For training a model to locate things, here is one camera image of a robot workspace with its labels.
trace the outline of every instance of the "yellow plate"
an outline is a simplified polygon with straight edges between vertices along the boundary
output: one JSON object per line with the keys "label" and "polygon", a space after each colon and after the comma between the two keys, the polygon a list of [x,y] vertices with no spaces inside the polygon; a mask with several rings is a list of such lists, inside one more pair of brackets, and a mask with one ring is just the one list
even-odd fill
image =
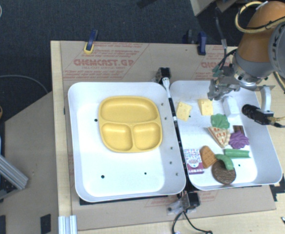
{"label": "yellow plate", "polygon": [[156,104],[145,97],[115,96],[99,105],[99,129],[105,146],[115,152],[146,152],[162,141]]}

